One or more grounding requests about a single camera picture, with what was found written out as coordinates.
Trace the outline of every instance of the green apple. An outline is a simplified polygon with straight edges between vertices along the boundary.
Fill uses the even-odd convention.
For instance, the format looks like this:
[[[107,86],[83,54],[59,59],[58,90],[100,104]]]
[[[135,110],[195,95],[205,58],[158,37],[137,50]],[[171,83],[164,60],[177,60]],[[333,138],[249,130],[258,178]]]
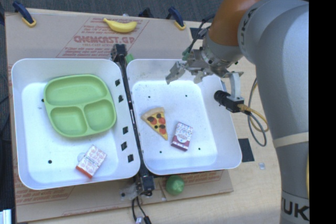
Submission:
[[[184,189],[184,180],[181,176],[172,175],[166,183],[166,191],[171,195],[178,195]]]

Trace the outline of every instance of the divided plate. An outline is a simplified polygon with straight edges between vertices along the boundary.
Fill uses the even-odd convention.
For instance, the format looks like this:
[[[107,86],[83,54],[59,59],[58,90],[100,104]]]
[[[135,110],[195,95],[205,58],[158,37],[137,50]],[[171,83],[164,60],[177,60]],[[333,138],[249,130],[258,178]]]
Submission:
[[[117,119],[105,82],[91,74],[50,80],[44,88],[44,103],[55,130],[67,137],[101,133]]]

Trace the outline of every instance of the yellow cable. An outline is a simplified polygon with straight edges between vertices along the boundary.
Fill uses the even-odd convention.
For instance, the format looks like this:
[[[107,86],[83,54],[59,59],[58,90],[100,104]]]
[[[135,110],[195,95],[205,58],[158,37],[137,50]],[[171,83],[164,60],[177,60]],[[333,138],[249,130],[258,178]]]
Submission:
[[[253,94],[254,90],[257,88],[257,86],[258,86],[258,83],[256,83],[256,84],[253,86],[253,88],[252,88],[252,94]]]
[[[249,112],[252,112],[252,113],[255,113],[256,115],[258,115],[267,125],[267,128],[265,130],[265,132],[267,132],[269,130],[269,127],[268,127],[268,123],[267,123],[267,120],[265,119],[265,117],[263,115],[261,115],[259,112],[255,111],[254,109],[250,108],[249,106],[245,105],[245,104],[239,104],[238,107],[240,108],[240,111],[249,111]],[[261,129],[259,129],[252,121],[251,119],[251,123],[253,125],[253,127],[259,131],[259,132],[262,132]]]

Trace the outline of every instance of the banana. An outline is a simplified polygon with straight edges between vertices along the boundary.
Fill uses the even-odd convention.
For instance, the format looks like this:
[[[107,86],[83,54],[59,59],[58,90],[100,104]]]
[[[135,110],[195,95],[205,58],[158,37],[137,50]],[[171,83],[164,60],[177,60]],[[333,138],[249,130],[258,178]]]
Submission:
[[[106,18],[104,18],[103,21],[107,23],[113,31],[120,33],[128,33],[133,31],[138,24],[137,22],[120,23],[116,22],[115,20],[107,20]]]

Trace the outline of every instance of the toy pizza slice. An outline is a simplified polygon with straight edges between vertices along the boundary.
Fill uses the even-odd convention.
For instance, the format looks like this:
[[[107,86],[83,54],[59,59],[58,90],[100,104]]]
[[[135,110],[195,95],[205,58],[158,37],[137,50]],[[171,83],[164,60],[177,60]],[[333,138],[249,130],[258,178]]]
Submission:
[[[148,110],[141,116],[153,130],[155,130],[164,139],[168,140],[167,130],[166,130],[166,119],[164,116],[164,108],[153,108]]]

